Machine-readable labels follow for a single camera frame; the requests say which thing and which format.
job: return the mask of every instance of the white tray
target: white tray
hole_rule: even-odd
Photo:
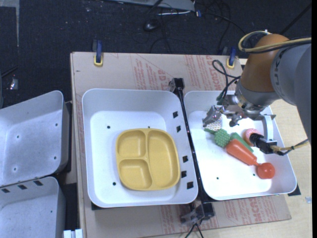
[[[212,135],[205,132],[202,119],[207,111],[216,104],[216,98],[221,91],[192,91],[184,97],[185,109],[188,117],[199,170],[206,193],[215,200],[227,200],[255,196],[267,196],[291,193],[297,186],[296,177],[289,157],[276,154],[264,154],[253,147],[258,163],[271,162],[275,167],[275,176],[272,179],[260,179],[256,175],[254,166],[248,166],[226,153],[217,146]],[[271,115],[270,107],[263,114]],[[230,127],[225,115],[222,115],[222,128],[229,134],[236,132],[242,136],[243,131],[255,128],[263,133],[261,121],[243,119],[239,125]],[[284,146],[275,120],[273,120],[274,139],[278,146]]]
[[[82,105],[88,195],[94,204],[108,208],[185,204],[196,199],[195,168],[176,95],[155,90],[91,89],[84,94]],[[162,129],[172,136],[180,171],[186,171],[186,176],[169,189],[130,190],[120,182],[115,142],[125,130],[148,127]]]
[[[68,161],[69,113],[60,91],[0,110],[0,187],[61,171]]]
[[[65,198],[53,177],[0,188],[1,238],[61,238]]]

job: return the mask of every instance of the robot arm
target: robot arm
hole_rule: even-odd
[[[308,140],[312,143],[311,38],[290,41],[282,35],[262,33],[265,36],[251,49],[235,94],[227,95],[222,107],[214,107],[203,119],[203,126],[215,121],[219,112],[231,119],[230,126],[237,125],[244,118],[262,120],[267,127],[262,140],[272,141],[270,120],[274,116],[268,118],[261,112],[275,100],[283,99],[297,107]],[[244,38],[239,43],[243,51]]]

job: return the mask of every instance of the yellow plate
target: yellow plate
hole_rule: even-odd
[[[122,132],[116,140],[116,160],[120,180],[129,189],[167,189],[180,178],[177,149],[164,130]]]

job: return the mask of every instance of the black mouse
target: black mouse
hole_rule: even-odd
[[[146,32],[151,32],[160,27],[160,22],[156,18],[151,18],[147,20],[143,25],[143,30]]]

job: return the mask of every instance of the yellow clamp pad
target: yellow clamp pad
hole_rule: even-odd
[[[233,62],[232,65],[230,65],[230,64],[229,64],[229,58],[227,59],[227,67],[228,67],[229,69],[233,69],[233,68],[234,68],[234,62]]]
[[[94,56],[94,65],[95,66],[103,66],[103,56],[101,56],[100,62],[97,62],[97,56]]]

